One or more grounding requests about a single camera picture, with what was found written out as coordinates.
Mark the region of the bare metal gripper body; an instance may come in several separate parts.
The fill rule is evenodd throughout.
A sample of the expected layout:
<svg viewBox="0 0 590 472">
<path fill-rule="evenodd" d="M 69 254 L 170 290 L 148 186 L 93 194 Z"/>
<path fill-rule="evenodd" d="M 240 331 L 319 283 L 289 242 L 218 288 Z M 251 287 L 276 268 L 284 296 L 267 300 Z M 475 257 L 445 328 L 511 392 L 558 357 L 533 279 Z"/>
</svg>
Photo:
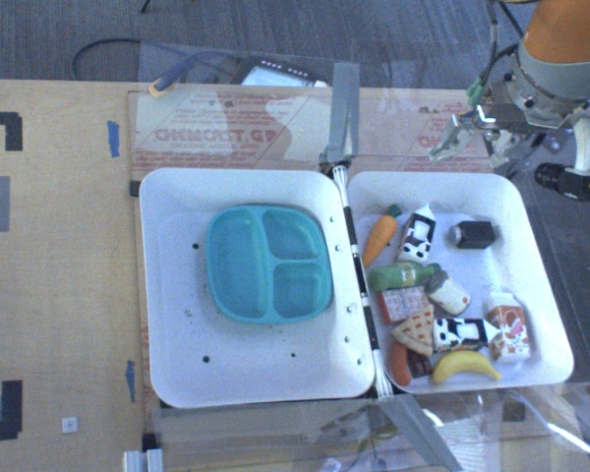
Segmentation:
<svg viewBox="0 0 590 472">
<path fill-rule="evenodd" d="M 560 128 L 566 120 L 589 104 L 588 99 L 553 95 L 526 81 L 508 77 L 490 83 L 480 106 L 482 120 L 492 129 L 511 133 Z"/>
</svg>

